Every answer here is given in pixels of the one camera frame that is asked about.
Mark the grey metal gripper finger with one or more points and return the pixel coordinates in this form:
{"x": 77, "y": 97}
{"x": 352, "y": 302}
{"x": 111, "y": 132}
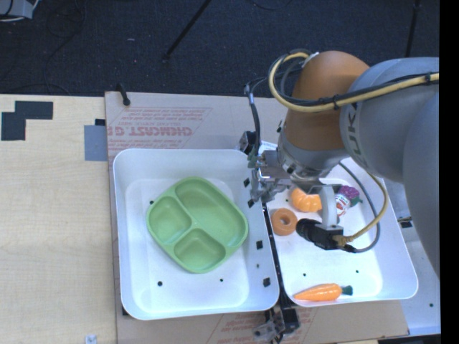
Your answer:
{"x": 256, "y": 188}
{"x": 275, "y": 193}

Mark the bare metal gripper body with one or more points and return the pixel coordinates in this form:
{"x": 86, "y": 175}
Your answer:
{"x": 283, "y": 170}

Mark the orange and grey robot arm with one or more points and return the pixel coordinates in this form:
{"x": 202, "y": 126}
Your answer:
{"x": 380, "y": 120}

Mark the orange croissant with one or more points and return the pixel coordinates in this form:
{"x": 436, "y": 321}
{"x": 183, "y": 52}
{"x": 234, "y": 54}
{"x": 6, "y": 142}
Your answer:
{"x": 305, "y": 201}

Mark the orange doughnut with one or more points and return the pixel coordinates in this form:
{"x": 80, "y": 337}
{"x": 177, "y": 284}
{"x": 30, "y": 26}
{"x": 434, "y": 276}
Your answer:
{"x": 278, "y": 224}

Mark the green divided plate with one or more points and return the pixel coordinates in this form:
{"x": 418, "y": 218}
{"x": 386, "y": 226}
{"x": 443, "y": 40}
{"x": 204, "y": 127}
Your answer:
{"x": 201, "y": 220}

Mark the small white and red bottle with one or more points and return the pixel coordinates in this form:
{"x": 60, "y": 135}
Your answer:
{"x": 342, "y": 204}

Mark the purple grapes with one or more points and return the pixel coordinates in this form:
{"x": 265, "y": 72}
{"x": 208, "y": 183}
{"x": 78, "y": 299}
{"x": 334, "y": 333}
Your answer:
{"x": 349, "y": 193}

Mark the brown cardboard board red print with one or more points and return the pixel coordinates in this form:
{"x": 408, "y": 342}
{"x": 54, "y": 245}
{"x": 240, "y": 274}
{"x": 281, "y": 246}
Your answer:
{"x": 215, "y": 127}

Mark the white plastic tray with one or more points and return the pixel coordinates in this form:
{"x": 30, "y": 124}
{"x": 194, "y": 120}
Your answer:
{"x": 322, "y": 267}
{"x": 143, "y": 292}

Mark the orange carrot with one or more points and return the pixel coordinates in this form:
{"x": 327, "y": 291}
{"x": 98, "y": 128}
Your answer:
{"x": 319, "y": 293}

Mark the black cylinder on white bracket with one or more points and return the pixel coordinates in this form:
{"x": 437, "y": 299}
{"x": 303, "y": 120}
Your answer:
{"x": 319, "y": 233}

